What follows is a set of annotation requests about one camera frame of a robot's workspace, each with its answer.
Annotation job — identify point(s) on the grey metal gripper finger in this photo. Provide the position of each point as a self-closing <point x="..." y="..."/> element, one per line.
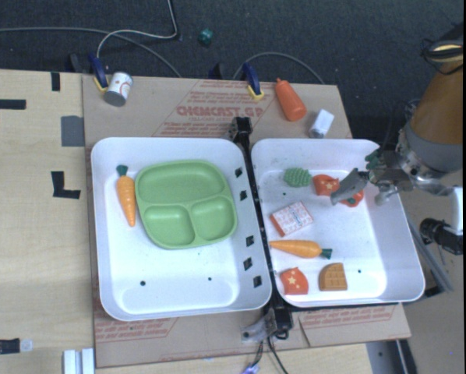
<point x="350" y="187"/>
<point x="387" y="196"/>

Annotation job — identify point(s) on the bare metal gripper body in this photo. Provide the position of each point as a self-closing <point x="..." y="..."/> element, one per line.
<point x="392" y="171"/>

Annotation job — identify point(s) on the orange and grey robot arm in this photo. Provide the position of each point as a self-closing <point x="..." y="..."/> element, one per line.
<point x="437" y="107"/>

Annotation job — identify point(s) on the orange toy piece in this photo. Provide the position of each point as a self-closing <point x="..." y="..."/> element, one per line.
<point x="355" y="200"/>

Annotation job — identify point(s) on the orange packet with yellow star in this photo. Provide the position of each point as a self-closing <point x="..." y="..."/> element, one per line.
<point x="294" y="282"/>
<point x="324" y="185"/>

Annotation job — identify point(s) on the white plastic tray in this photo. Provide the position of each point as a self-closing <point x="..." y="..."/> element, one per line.
<point x="178" y="279"/>
<point x="357" y="240"/>

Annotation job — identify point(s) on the green toy grapes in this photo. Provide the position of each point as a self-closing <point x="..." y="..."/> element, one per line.
<point x="297" y="177"/>

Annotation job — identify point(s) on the orange and white carton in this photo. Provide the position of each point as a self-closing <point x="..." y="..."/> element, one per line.
<point x="292" y="218"/>

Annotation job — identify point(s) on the white small carton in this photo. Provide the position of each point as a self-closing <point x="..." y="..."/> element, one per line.
<point x="322" y="124"/>

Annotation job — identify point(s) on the orange toy carrot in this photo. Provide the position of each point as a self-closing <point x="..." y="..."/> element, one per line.
<point x="126" y="197"/>
<point x="299" y="248"/>

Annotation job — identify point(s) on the brown toy waffle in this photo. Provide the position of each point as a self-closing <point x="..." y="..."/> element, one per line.
<point x="332" y="278"/>

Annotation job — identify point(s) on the orange bottle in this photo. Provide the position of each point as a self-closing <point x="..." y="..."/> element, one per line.
<point x="290" y="101"/>

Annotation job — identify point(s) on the green divided plate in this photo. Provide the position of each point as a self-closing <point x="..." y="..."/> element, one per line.
<point x="182" y="203"/>

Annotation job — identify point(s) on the brown cardboard board red print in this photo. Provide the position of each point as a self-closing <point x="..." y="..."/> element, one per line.
<point x="217" y="337"/>

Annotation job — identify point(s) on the dark green round toy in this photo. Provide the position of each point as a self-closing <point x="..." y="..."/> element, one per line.
<point x="205" y="37"/>

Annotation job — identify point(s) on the white small can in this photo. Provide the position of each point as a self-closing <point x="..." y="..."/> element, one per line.
<point x="118" y="89"/>

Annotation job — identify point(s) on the black cylinder on white bracket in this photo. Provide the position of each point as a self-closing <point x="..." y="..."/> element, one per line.
<point x="441" y="232"/>

